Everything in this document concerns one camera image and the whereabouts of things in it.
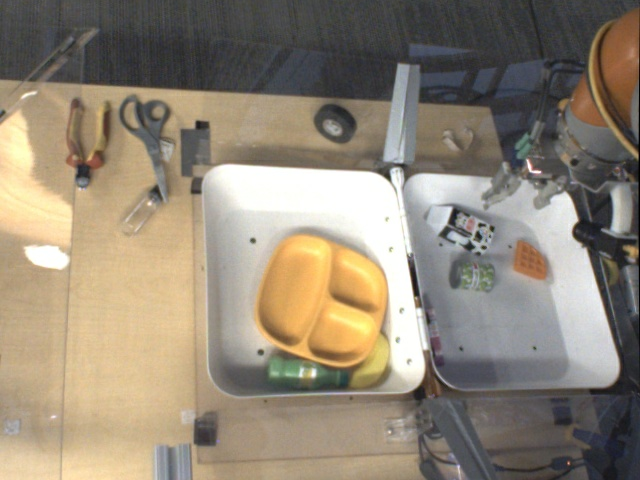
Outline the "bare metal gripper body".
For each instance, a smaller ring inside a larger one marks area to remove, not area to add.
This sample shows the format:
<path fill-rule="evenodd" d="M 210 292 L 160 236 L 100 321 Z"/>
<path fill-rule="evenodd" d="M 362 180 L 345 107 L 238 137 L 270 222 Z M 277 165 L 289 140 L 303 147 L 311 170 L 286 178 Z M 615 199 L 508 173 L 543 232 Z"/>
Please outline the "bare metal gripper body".
<path fill-rule="evenodd" d="M 534 145 L 523 168 L 528 178 L 553 181 L 563 189 L 577 184 L 600 192 L 609 184 L 631 182 L 631 175 L 622 164 L 589 156 L 581 149 L 566 150 L 560 143 Z"/>

